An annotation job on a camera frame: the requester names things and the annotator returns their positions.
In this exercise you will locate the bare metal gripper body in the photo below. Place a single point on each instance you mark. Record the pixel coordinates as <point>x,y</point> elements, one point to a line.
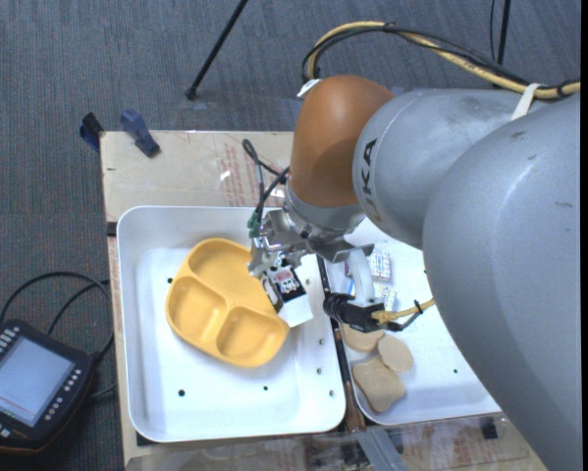
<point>293,236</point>

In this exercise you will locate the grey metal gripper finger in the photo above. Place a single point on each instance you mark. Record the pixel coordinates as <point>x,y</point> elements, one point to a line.
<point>256,263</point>

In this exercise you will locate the white cow print milk carton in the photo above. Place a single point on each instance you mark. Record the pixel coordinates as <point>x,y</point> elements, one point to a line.
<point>291,292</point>

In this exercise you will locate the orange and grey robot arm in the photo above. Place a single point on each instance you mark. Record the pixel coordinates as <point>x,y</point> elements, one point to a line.
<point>470,214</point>

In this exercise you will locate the yellow divided plate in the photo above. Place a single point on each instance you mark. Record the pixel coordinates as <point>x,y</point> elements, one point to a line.
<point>225,307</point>

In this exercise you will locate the white packet with coloured print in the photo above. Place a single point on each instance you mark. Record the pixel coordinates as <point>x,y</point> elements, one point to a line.
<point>388,296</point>
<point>380,265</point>

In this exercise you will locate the tan round bread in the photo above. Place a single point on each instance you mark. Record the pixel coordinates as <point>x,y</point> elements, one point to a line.
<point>362,341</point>

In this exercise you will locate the thin black rod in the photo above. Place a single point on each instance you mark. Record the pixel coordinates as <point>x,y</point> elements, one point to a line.
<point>345,371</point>

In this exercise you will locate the white plastic tray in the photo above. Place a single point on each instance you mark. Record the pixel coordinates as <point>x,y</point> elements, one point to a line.
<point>215,400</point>
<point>436,361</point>

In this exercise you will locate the beige round biscuit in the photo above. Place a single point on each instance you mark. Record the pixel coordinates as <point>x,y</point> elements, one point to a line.
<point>396,353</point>

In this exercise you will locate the tan toast slice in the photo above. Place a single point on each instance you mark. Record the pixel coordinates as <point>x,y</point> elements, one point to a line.
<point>379,385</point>

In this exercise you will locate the black cylinder on white bracket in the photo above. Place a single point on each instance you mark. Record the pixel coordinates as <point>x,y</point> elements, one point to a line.
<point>355,312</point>

